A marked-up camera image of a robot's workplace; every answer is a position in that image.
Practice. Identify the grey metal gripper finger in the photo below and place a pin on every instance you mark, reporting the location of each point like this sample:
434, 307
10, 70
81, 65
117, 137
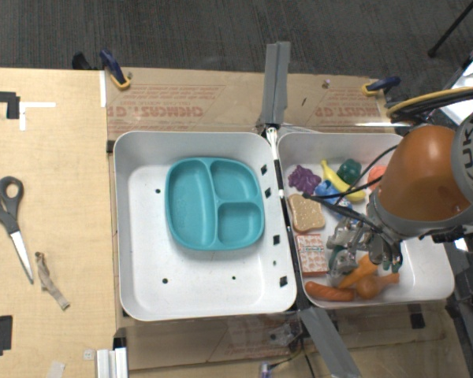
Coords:
345, 234
342, 264

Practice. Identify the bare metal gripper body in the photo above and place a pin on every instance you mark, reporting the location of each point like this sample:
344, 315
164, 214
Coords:
380, 248

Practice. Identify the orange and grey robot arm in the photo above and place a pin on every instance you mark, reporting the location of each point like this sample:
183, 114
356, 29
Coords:
421, 179

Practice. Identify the orange carrot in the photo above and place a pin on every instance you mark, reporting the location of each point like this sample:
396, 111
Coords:
362, 271

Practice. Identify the red and white carton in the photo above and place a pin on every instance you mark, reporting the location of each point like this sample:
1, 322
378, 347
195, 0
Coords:
312, 256

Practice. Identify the orange sausage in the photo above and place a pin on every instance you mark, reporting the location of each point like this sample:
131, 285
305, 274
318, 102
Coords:
327, 291

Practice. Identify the brown chicken drumstick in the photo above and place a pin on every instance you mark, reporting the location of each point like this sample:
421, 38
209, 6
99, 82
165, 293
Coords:
368, 286

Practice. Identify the tan bread slice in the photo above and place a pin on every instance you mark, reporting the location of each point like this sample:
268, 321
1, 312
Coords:
305, 213

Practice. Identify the blue toy figure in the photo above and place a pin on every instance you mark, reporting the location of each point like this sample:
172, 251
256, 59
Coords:
326, 192

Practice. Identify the white plastic tray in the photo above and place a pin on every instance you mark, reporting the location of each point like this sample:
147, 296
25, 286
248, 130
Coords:
150, 266
421, 274

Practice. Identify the yellow banana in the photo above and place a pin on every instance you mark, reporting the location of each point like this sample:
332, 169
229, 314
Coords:
335, 179

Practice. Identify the dark green toy vegetable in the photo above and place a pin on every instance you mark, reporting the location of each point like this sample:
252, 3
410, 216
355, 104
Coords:
348, 169

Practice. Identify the salmon pink toy food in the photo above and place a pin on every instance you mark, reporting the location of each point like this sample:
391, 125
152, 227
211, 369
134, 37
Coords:
375, 175

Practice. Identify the purple grapes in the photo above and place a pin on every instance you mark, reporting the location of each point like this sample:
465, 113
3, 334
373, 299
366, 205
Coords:
302, 178

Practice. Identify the blue divided plate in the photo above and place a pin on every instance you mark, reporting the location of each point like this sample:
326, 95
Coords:
189, 203

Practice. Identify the brown cardboard board, red print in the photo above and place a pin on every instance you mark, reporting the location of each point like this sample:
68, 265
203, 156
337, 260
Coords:
220, 101

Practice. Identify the grey fabric strip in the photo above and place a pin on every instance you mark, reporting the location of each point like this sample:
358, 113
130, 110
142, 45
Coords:
47, 280

